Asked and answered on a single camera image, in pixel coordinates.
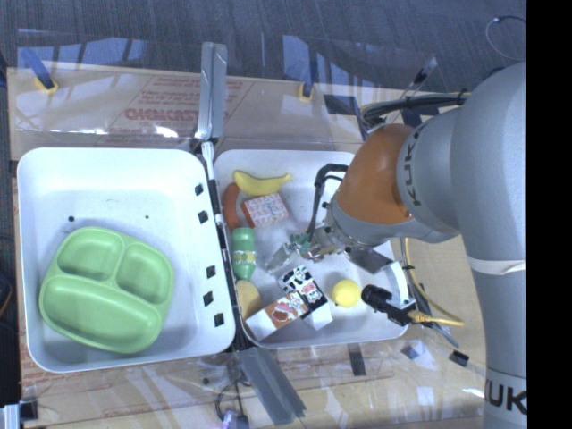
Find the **green divided plate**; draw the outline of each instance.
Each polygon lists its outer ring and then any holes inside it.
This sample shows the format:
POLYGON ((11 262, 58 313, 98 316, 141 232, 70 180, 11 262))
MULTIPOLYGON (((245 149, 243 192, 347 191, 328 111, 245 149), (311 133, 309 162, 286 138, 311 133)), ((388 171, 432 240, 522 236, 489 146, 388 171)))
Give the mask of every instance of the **green divided plate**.
POLYGON ((72 232, 57 249, 39 293, 54 330, 123 354, 148 348, 163 328, 173 269, 158 249, 98 227, 72 232))

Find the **gray floor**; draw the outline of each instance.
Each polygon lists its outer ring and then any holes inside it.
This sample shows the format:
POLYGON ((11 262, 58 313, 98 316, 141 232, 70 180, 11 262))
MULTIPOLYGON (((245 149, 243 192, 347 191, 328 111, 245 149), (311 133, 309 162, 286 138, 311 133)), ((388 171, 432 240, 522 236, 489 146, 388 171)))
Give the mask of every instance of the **gray floor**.
MULTIPOLYGON (((285 78, 296 76, 284 61, 284 39, 291 38, 346 72, 388 88, 407 86, 408 72, 416 68, 412 63, 435 56, 439 68, 424 88, 451 92, 471 90, 524 58, 526 25, 519 18, 526 18, 526 0, 0 0, 0 52, 16 65, 17 47, 27 42, 24 31, 53 32, 55 42, 136 38, 164 47, 152 60, 157 68, 195 71, 198 59, 184 47, 214 41, 229 48, 230 75, 285 78), (491 24, 495 17, 500 21, 491 24)), ((13 280, 4 91, 0 88, 0 272, 13 280)), ((15 328, 15 313, 10 306, 3 323, 15 328)), ((4 327, 0 351, 10 355, 14 349, 4 327)), ((15 370, 10 358, 4 363, 0 400, 17 392, 4 386, 13 377, 7 370, 15 370)))

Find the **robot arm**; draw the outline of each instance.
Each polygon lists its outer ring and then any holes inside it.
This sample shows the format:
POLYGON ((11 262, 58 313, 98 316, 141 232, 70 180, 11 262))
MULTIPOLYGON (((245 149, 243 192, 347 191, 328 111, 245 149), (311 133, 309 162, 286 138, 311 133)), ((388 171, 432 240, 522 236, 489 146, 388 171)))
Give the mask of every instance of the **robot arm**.
POLYGON ((487 429, 527 427, 525 77, 513 65, 416 129, 373 131, 326 216, 362 247, 461 234, 484 319, 487 429))

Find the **green bottle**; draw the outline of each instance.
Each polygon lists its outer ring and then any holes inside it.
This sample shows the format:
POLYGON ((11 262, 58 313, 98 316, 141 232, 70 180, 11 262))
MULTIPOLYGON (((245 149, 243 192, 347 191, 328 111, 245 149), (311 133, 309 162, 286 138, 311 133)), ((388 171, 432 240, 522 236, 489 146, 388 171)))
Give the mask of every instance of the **green bottle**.
POLYGON ((237 227, 232 231, 232 271, 239 280, 249 281, 257 266, 254 230, 237 227))

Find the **banana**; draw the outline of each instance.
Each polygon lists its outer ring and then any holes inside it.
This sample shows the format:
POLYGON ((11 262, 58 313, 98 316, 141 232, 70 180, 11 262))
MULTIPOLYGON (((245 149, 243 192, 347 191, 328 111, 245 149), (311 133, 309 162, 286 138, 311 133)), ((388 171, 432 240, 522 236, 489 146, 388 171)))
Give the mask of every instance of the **banana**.
POLYGON ((289 173, 274 178, 257 178, 241 170, 236 170, 233 176, 240 190, 249 196, 268 196, 278 192, 282 184, 292 179, 289 173))

